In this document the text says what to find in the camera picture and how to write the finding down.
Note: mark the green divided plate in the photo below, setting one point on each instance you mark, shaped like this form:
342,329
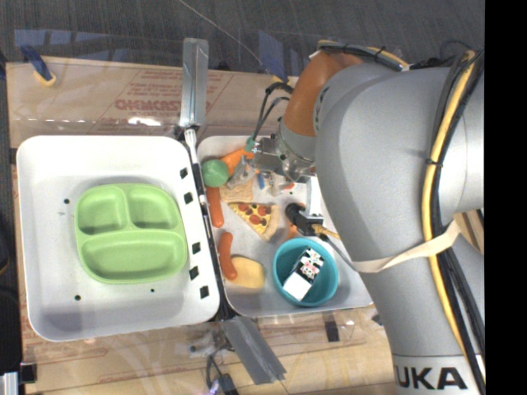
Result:
131,245

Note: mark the black cylinder on white bracket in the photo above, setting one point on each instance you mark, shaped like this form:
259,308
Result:
304,216

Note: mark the yellow bread roll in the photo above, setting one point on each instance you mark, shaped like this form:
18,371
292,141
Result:
249,273

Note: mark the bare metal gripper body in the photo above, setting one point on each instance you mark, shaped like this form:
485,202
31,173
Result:
275,154

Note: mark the yellow pizza slice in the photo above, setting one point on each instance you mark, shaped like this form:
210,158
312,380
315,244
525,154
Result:
259,218

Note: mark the green ball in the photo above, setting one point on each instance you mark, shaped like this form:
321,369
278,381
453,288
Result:
214,173

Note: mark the brown cardboard board red print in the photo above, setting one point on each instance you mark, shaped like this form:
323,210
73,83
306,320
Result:
103,93

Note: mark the tan bread slice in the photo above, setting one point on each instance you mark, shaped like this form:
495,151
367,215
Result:
239,193

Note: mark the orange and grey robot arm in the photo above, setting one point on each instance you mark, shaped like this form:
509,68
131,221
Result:
383,171

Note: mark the teal bowl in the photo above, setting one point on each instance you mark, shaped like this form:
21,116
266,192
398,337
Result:
325,290

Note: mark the orange carrot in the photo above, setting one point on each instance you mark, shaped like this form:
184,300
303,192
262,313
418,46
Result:
233,158

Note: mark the small orange object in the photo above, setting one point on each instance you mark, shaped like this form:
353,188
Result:
292,231

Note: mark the small blue object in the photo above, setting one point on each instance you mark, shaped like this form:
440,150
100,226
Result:
262,180

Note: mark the white plastic tray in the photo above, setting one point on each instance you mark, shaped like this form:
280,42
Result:
49,237
255,303

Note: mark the orange sausage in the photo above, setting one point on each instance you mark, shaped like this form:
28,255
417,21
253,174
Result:
215,208
226,253

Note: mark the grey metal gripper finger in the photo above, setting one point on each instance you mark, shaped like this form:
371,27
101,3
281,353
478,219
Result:
275,186
240,176

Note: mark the white printed carton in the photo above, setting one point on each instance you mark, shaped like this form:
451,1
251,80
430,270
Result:
302,276

